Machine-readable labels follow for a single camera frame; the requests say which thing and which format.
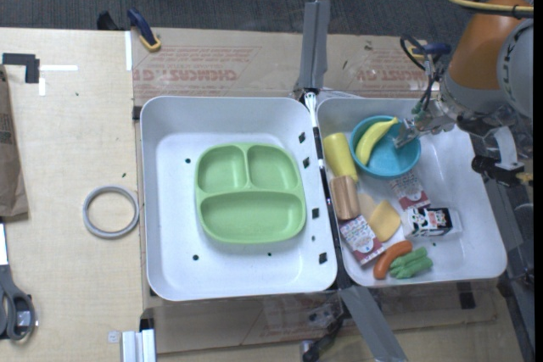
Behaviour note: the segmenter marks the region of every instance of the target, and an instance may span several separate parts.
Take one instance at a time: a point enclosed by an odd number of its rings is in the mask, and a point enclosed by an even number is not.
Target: green plate
[[[196,205],[205,232],[221,242],[280,242],[305,224],[298,165],[275,145],[208,148],[196,166]]]

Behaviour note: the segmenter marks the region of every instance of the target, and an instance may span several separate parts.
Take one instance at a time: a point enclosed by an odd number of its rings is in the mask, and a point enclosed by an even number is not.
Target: tape roll
[[[134,215],[132,217],[131,222],[127,226],[125,226],[123,229],[119,231],[104,231],[96,227],[89,219],[88,210],[91,205],[91,202],[98,195],[101,195],[102,193],[119,193],[123,195],[125,198],[127,198],[132,204],[132,207],[134,208]],[[127,234],[128,232],[134,229],[134,227],[137,225],[138,219],[139,219],[139,204],[137,203],[136,195],[123,186],[107,185],[107,186],[97,187],[87,195],[87,197],[85,198],[85,202],[83,203],[83,222],[85,223],[85,226],[87,227],[87,229],[96,237],[108,238],[108,239],[123,237],[125,234]]]

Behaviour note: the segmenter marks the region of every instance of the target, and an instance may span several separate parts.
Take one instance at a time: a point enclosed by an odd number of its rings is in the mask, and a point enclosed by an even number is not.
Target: brown paper bag
[[[25,183],[9,99],[8,75],[0,65],[0,216],[13,217],[28,211]]]

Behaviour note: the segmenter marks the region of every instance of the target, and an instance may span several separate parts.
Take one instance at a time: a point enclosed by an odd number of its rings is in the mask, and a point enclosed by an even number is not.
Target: table surface
[[[120,345],[112,338],[116,332],[137,331],[143,312],[139,230],[116,240],[97,238],[83,225],[81,206],[98,186],[137,191],[126,33],[4,28],[0,51],[33,53],[41,66],[77,66],[77,71],[43,71],[45,95],[39,95],[37,85],[25,84],[24,67],[6,66],[30,208],[28,216],[6,221],[8,254],[15,282],[34,300],[39,327],[25,343],[0,342],[0,359],[120,360]],[[130,204],[110,195],[94,201],[91,211],[97,224],[110,230],[132,217]],[[492,321],[396,335],[410,360],[521,360],[504,299],[496,292],[492,303]],[[359,337],[342,337],[335,348],[358,352],[356,360],[372,359]],[[297,361],[299,343],[158,357],[256,358]]]

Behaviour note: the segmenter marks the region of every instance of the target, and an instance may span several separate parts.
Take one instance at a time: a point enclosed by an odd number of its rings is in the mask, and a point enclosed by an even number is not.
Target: white tray
[[[415,99],[329,98],[317,110],[322,137],[342,131],[349,138],[355,125],[368,116],[388,114],[411,116]],[[490,200],[481,175],[474,172],[474,157],[469,135],[458,128],[421,139],[421,158],[413,172],[423,184],[432,206],[449,207],[459,213],[462,231],[444,237],[418,238],[413,247],[425,246],[434,267],[411,279],[373,278],[374,262],[360,266],[346,246],[342,246],[344,264],[350,277],[365,287],[388,287],[442,281],[490,279],[507,266],[507,254],[501,240]],[[328,179],[333,174],[327,170]],[[376,203],[388,199],[401,212],[401,206],[387,181],[359,172],[359,192],[371,195]],[[403,240],[401,228],[385,247]]]
[[[337,257],[311,119],[301,103],[290,98],[156,97],[143,106],[140,124],[147,276],[160,297],[188,301],[318,292],[333,284]],[[204,232],[194,198],[196,162],[207,148],[227,142],[270,143],[294,157],[307,213],[295,237],[241,245],[218,242]]]

